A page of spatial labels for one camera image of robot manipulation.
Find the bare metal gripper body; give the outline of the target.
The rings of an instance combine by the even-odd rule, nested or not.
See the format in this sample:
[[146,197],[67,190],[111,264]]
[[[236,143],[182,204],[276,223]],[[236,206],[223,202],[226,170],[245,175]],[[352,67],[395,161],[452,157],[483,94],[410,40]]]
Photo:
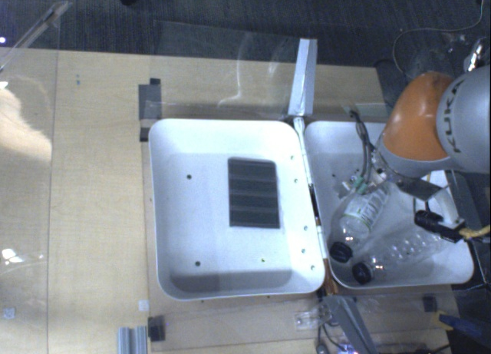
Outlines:
[[386,182],[395,184],[399,179],[399,173],[390,168],[377,151],[365,152],[361,169],[356,170],[348,180],[342,182],[342,195],[370,194],[378,190],[382,184]]

